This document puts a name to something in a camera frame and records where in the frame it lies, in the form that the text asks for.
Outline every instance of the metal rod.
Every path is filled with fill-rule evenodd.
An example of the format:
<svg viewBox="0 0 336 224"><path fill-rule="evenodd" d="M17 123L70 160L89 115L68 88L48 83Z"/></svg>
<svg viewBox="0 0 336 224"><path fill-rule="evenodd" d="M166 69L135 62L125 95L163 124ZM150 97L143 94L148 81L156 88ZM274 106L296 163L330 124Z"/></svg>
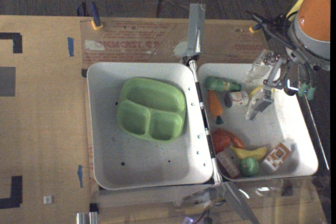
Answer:
<svg viewBox="0 0 336 224"><path fill-rule="evenodd" d="M76 224L86 224L85 213L77 213Z"/></svg>
<svg viewBox="0 0 336 224"><path fill-rule="evenodd" d="M214 151L214 147L213 147L213 143L212 143L212 139L211 139L211 132L210 132L210 129L209 129L209 123L208 123L208 119L207 119L207 116L206 116L205 106L204 106L204 103L203 103L201 87L200 87L199 81L198 81L197 62L196 62L196 60L190 60L188 62L188 64L189 64L189 68L191 69L191 71L194 75L194 80L195 80L195 84L196 84L196 88L197 88L199 105L201 107L201 112L202 112L202 117L203 117L203 122L204 122L204 127L205 127L205 134L206 134L206 138L208 140L208 145L209 145L209 149L210 149L211 162L212 162L212 166L213 166L214 183L215 184L222 183L223 178L222 178L222 176L220 175L220 172L219 172L217 159L216 159L216 155L215 155L215 151Z"/></svg>
<svg viewBox="0 0 336 224"><path fill-rule="evenodd" d="M253 224L260 224L259 220L250 209L248 203L239 192L234 182L228 181L222 184L222 196L227 203L238 213L242 220L249 220Z"/></svg>
<svg viewBox="0 0 336 224"><path fill-rule="evenodd" d="M98 224L98 213L89 212L90 224Z"/></svg>
<svg viewBox="0 0 336 224"><path fill-rule="evenodd" d="M308 108L308 111L309 111L309 116L310 116L310 119L311 119L311 122L313 124L313 128L314 128L314 132L315 132L315 135L319 141L319 147L321 149L321 153L323 155L323 159L324 159L324 162L325 162L325 165L327 167L327 170L329 171L330 170L330 167L329 167L329 164L328 164L328 160L327 160L327 157L325 155L325 152L324 152L324 149L323 149L323 146L322 146L322 142L321 142L321 139L320 139L320 135L319 135L319 132L317 130L317 127L316 127L316 124L315 124L315 120L314 120L314 117L313 117L313 114L311 112L311 109L310 109L310 105L309 105L309 102L308 102L308 99L307 99L307 96L304 95L304 101L306 103L306 106Z"/></svg>

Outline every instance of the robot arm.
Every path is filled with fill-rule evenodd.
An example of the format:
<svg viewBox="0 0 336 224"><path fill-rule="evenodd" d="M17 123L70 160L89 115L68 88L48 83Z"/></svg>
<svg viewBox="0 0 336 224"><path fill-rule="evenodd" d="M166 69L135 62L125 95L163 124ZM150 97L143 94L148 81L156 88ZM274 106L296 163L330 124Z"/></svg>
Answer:
<svg viewBox="0 0 336 224"><path fill-rule="evenodd" d="M286 48L283 55L275 57L267 51L261 55L262 59L255 61L272 66L269 78L264 81L265 89L284 88L289 95L298 92L299 96L303 96L306 93L308 100L313 99L315 72L320 68L330 70L331 0L299 0L285 16L282 33L278 30L279 24L275 25L275 22L255 13L251 13L251 16L258 23L251 28L251 32L262 28L265 34ZM280 77L274 80L274 74L279 70Z"/></svg>

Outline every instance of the black tape marking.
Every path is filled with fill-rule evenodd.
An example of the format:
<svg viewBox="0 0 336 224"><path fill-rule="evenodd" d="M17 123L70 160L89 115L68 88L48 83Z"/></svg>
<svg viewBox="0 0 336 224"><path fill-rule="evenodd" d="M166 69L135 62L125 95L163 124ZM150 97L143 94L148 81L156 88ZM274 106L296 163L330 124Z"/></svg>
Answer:
<svg viewBox="0 0 336 224"><path fill-rule="evenodd" d="M82 68L81 74L82 74L82 77L86 78L88 75L88 70L85 68Z"/></svg>
<svg viewBox="0 0 336 224"><path fill-rule="evenodd" d="M0 97L15 96L15 67L0 67Z"/></svg>
<svg viewBox="0 0 336 224"><path fill-rule="evenodd" d="M0 33L0 39L12 39L13 40L13 53L22 53L22 35L20 33Z"/></svg>
<svg viewBox="0 0 336 224"><path fill-rule="evenodd" d="M202 92L201 92L201 86L199 85L199 82L196 82L196 90L197 90L197 95L199 102L203 102L203 97L202 97Z"/></svg>
<svg viewBox="0 0 336 224"><path fill-rule="evenodd" d="M211 139L211 135L207 135L206 138L208 140L210 156L211 156L211 158L215 158L216 154L215 154L214 144L213 144L212 139Z"/></svg>
<svg viewBox="0 0 336 224"><path fill-rule="evenodd" d="M204 128L206 130L209 130L209 124L208 124L208 120L206 119L205 108L203 106L201 107L201 114L203 118Z"/></svg>
<svg viewBox="0 0 336 224"><path fill-rule="evenodd" d="M98 204L96 204L96 203L91 203L91 204L90 204L90 212L97 212L97 213L99 214Z"/></svg>
<svg viewBox="0 0 336 224"><path fill-rule="evenodd" d="M22 204L22 176L12 176L10 197L0 199L0 209L16 208Z"/></svg>

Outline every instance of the wooden table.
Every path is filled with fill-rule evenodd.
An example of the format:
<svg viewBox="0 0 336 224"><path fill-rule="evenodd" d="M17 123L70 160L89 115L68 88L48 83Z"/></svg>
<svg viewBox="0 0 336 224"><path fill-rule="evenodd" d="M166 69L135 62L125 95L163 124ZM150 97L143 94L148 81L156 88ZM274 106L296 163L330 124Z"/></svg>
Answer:
<svg viewBox="0 0 336 224"><path fill-rule="evenodd" d="M23 182L19 207L16 203L16 207L0 209L1 223L75 223L76 213L89 212L95 182L88 154L86 79L81 74L80 24L85 19L0 16L0 33L20 33L23 42L22 53L13 53L13 40L0 39L0 68L11 67L11 71L15 71L15 96L0 96L0 202L11 198L12 177L21 176ZM139 22L140 19L122 20ZM155 19L144 20L157 22ZM187 29L187 20L161 19L160 22L178 25L176 30L179 29L180 34L181 29ZM239 39L240 42L230 39L232 35L243 34L250 23L207 21L211 29L217 26L232 31L233 34L224 31L210 35L217 38L214 44L221 42L221 35L231 40L229 48L236 51L232 51L233 57L227 61L239 61L239 53L244 53L247 55L245 62L252 62L264 46L260 37L257 38L259 47L250 46L249 40L244 38ZM48 195L52 195L53 202L45 205L44 196ZM317 205L314 219L323 218L319 203L314 202ZM138 218L135 212L127 218L126 213L121 212L129 208L123 210L118 209L117 218L108 213L111 210L105 210L106 216L101 215L103 223L155 218L146 210L143 212L147 213L141 213ZM167 210L158 204L151 212L155 212L157 218L169 219ZM238 221L237 215L232 213L236 216L232 220ZM181 223L181 217L167 221Z"/></svg>

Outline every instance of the cardboard surface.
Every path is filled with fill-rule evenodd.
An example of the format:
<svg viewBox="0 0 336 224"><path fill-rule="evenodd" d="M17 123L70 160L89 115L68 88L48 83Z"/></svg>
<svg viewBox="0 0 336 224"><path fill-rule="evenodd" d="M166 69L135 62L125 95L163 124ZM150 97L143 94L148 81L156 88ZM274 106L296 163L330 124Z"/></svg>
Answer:
<svg viewBox="0 0 336 224"><path fill-rule="evenodd" d="M96 62L181 62L188 37L188 19L103 18L94 30L80 22L83 68ZM250 20L206 20L198 65L207 62L252 63L267 47L261 31L251 34ZM85 85L91 193L99 186L93 173L92 132Z"/></svg>
<svg viewBox="0 0 336 224"><path fill-rule="evenodd" d="M87 82L81 69L83 64L111 58L94 60L90 55L90 61L82 62L85 51L82 51L81 21L84 20L87 19L0 16L0 32L20 33L23 38L22 54L13 53L10 40L0 40L0 67L15 67L16 70L15 96L0 97L0 199L10 196L12 176L23 177L22 204L17 208L0 209L1 223L75 223L76 213L88 213L89 203L94 200L98 185L92 173ZM138 27L142 21L129 18L109 20L128 22L131 29L133 21L137 21ZM161 47L163 44L168 46L167 51L176 52L179 49L176 46L186 42L187 20L143 21L175 25L167 28L172 31L164 32L162 37L151 34L142 37L154 45L154 42L161 42L162 52L166 52L165 46ZM201 61L207 62L206 57L211 56L212 62L253 62L265 43L260 34L249 34L250 24L249 21L207 21L207 52ZM111 36L109 39L116 42L120 37ZM171 54L153 55L150 61L172 59ZM115 61L135 60L115 57L112 57ZM137 60L148 61L148 58ZM83 187L79 180L79 166ZM44 205L43 197L48 195L52 195L53 203ZM149 223L141 221L155 217L152 212L147 214L150 216L138 217L137 220ZM238 220L236 213L233 214L232 220ZM132 218L128 219L123 215L122 222L133 220L134 214L131 215Z"/></svg>
<svg viewBox="0 0 336 224"><path fill-rule="evenodd" d="M1 209L0 222L74 223L90 201L79 18L0 16L0 31L23 36L22 54L0 40L0 66L16 68L15 96L0 97L0 198L23 177L23 203Z"/></svg>

